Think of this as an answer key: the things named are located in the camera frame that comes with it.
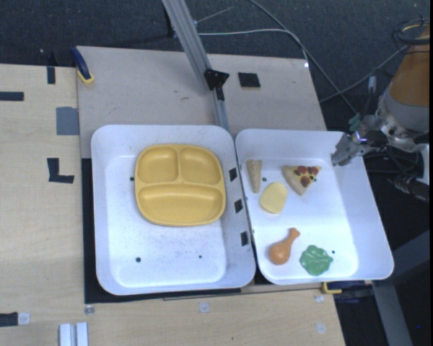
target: black floor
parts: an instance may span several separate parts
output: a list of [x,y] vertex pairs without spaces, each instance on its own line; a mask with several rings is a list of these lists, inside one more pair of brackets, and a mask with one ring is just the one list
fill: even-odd
[[[328,129],[343,131],[348,130],[354,111],[366,102],[367,81],[345,93],[348,104],[334,96],[336,90],[355,84],[397,53],[392,39],[396,25],[430,16],[430,0],[186,2],[199,32],[291,30],[310,54],[312,79]],[[211,36],[202,41],[208,53],[303,57],[298,44],[279,32]],[[72,66],[69,49],[75,45],[181,50],[180,43],[167,36],[160,0],[0,0],[0,63]],[[402,54],[395,54],[377,72],[379,93],[402,59]],[[369,113],[375,106],[373,102]],[[429,229],[429,205],[388,182],[382,170],[393,167],[385,158],[367,163],[390,246],[397,249]],[[430,271],[400,284],[397,291],[413,344],[430,345]],[[385,346],[372,294],[353,301],[337,298],[337,309],[348,346]]]

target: wooden table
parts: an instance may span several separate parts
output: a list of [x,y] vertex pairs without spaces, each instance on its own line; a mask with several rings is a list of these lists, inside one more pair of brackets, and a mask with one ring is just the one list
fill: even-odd
[[[0,64],[0,314],[30,323],[0,328],[0,345],[57,345],[58,326],[86,322],[93,345],[344,345],[332,295],[317,288],[205,298],[92,304],[84,310],[80,138],[56,129],[56,109],[77,109],[74,68]],[[49,182],[48,158],[72,183]],[[208,311],[202,311],[200,303]]]

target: pepperoni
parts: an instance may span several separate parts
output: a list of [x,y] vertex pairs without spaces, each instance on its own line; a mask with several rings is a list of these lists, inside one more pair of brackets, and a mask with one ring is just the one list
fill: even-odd
[[310,184],[310,179],[308,177],[302,177],[300,178],[300,183],[303,187],[306,187]]

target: yellow plate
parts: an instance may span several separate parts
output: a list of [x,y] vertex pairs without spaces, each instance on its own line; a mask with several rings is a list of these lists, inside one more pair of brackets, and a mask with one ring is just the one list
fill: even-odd
[[206,148],[154,145],[136,160],[135,195],[148,221],[163,226],[200,226],[218,219],[226,206],[222,167]]

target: yellow potato slice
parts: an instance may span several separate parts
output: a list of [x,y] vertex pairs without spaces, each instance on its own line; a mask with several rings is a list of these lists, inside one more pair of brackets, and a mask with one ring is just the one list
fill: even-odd
[[287,200],[287,188],[280,182],[271,183],[260,197],[261,206],[273,214],[279,214],[284,209]]

